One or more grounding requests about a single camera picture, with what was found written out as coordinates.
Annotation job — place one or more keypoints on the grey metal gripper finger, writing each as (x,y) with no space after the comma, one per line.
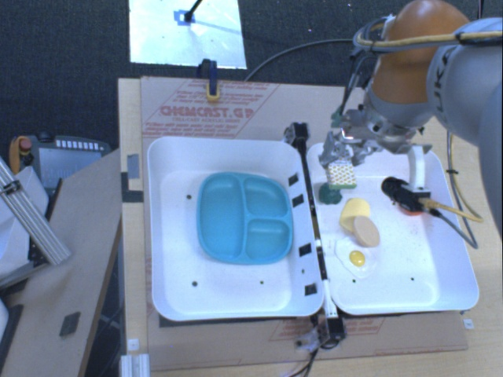
(331,149)
(363,154)

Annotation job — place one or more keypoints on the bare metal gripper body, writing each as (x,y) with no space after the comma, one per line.
(389,136)

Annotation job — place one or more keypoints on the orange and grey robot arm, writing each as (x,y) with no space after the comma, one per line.
(408,53)

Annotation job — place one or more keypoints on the white carton with yellow pattern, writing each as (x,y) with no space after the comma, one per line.
(341,175)

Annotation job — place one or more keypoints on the green broccoli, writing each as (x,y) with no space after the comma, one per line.
(329,196)

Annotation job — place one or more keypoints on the thin black and white rod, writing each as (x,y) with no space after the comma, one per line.
(313,210)

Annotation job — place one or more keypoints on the small red object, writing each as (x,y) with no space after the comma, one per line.
(410,210)

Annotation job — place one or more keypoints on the brown cardboard board red print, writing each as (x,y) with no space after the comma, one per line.
(251,104)

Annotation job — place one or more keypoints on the white fried egg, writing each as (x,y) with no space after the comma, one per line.
(357,259)

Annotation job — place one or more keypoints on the white plastic tray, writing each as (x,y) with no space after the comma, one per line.
(424,257)
(177,249)

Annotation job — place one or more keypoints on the blue divided plate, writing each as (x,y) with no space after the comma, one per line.
(224,218)

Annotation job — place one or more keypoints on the black cylinder on white bracket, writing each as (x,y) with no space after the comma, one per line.
(396,190)

